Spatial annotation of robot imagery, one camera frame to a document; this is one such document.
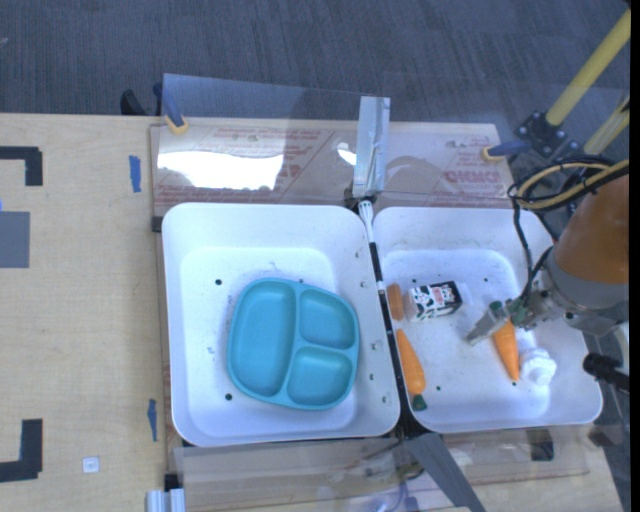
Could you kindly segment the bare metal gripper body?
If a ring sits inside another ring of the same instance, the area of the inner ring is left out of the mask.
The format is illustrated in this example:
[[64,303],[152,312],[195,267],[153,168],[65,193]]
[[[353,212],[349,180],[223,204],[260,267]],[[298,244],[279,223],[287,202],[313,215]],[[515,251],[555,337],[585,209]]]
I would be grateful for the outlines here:
[[534,289],[527,299],[508,302],[512,323],[531,331],[544,322],[562,320],[567,326],[594,336],[604,336],[629,318],[629,299],[611,295],[612,287],[596,287],[576,293],[558,289]]

